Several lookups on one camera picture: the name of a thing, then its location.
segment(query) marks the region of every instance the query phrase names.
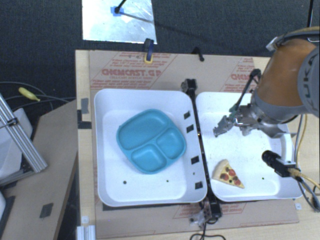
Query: pizza slice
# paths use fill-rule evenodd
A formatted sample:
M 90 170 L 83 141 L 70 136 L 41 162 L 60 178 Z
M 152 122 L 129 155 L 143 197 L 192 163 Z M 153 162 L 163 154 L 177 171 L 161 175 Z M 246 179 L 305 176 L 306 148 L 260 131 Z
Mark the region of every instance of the pizza slice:
M 214 180 L 217 180 L 232 186 L 236 186 L 242 189 L 245 188 L 243 183 L 238 178 L 235 170 L 232 169 L 232 167 L 230 166 L 229 161 L 227 159 L 224 159 L 217 164 L 217 166 L 213 171 L 212 178 Z

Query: white container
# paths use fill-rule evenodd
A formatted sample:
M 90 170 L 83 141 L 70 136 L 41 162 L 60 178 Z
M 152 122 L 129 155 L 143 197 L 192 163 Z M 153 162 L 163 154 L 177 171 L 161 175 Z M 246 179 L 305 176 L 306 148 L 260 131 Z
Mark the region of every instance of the white container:
M 139 171 L 117 144 L 120 125 L 145 110 L 164 112 L 183 134 L 185 153 L 156 173 Z M 103 89 L 94 98 L 98 194 L 111 207 L 196 203 L 207 194 L 191 99 L 181 91 Z M 187 127 L 193 129 L 187 133 Z
M 14 116 L 18 119 L 25 133 L 30 137 L 32 126 L 23 108 L 15 111 Z M 11 138 L 6 128 L 0 129 L 0 180 L 19 171 L 21 166 L 22 152 Z
M 222 201 L 255 201 L 269 199 L 293 199 L 301 197 L 297 181 L 291 177 L 280 177 L 262 160 L 266 150 L 287 155 L 292 160 L 293 144 L 290 134 L 283 138 L 269 138 L 260 130 L 252 130 L 243 136 L 238 127 L 215 137 L 213 128 L 240 97 L 239 93 L 203 92 L 196 98 L 198 118 L 208 173 L 212 176 L 215 166 L 228 159 L 245 188 L 234 187 L 211 180 L 213 193 Z M 242 105 L 250 103 L 251 94 L 245 94 Z

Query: black connector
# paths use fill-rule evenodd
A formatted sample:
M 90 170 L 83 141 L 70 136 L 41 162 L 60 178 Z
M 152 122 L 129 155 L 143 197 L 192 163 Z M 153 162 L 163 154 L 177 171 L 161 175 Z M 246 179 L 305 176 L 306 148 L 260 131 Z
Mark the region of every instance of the black connector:
M 295 168 L 294 164 L 283 164 L 278 159 L 281 159 L 280 155 L 274 153 L 270 150 L 266 150 L 262 154 L 262 160 L 274 171 L 280 175 L 281 177 L 290 177 L 290 172 L 288 171 L 289 168 Z

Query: blue plate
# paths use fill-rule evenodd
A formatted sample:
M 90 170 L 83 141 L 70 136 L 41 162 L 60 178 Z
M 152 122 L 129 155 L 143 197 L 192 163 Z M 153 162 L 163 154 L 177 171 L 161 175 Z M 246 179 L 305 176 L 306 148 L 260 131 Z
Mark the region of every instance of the blue plate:
M 145 110 L 122 124 L 116 141 L 141 172 L 155 174 L 186 151 L 186 140 L 170 118 L 157 109 Z

